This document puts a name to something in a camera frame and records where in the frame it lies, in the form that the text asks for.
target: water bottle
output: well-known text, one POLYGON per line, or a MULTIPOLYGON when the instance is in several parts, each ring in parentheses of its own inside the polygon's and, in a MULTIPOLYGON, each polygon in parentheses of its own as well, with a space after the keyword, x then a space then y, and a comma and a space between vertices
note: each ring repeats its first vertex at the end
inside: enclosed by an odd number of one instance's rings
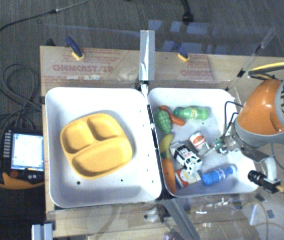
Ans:
POLYGON ((185 108, 178 107, 173 111, 174 116, 185 119, 200 119, 206 120, 208 118, 208 110, 199 106, 188 106, 185 108))
POLYGON ((214 183, 224 180, 229 174, 236 172, 234 165, 228 166, 226 169, 216 168, 202 175, 202 182, 205 186, 210 186, 214 183))

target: carrot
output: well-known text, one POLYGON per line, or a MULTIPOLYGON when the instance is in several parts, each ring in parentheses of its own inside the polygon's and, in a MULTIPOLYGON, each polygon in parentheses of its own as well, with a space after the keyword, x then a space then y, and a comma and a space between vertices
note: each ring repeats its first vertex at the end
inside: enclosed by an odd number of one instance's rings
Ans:
POLYGON ((169 158, 162 159, 164 179, 167 187, 172 193, 176 192, 175 171, 172 161, 169 158))
POLYGON ((185 124, 185 121, 183 119, 174 116, 165 105, 160 106, 160 110, 164 110, 168 113, 173 124, 176 124, 178 126, 183 126, 185 124))

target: blue bottle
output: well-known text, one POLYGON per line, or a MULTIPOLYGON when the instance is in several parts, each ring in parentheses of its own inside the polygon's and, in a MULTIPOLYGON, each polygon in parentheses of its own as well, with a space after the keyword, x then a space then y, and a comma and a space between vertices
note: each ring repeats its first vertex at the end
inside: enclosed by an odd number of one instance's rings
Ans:
POLYGON ((226 169, 216 168, 202 175, 202 182, 205 186, 210 186, 214 183, 224 180, 229 174, 236 172, 234 165, 228 166, 226 169))

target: yellow banana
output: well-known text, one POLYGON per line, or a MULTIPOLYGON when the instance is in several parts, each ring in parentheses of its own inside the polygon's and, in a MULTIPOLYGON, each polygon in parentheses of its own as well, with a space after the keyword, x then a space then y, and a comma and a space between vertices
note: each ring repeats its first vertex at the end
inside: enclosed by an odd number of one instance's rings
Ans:
POLYGON ((166 134, 162 139, 161 139, 161 142, 160 142, 160 155, 162 158, 170 158, 169 157, 169 154, 170 154, 170 145, 171 145, 171 142, 174 138, 174 135, 173 134, 166 134))

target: screen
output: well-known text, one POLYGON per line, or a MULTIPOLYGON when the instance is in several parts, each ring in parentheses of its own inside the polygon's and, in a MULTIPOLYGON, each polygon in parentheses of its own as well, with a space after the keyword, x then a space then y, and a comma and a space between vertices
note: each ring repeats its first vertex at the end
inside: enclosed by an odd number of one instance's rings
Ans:
POLYGON ((43 136, 13 134, 11 169, 44 171, 43 136))

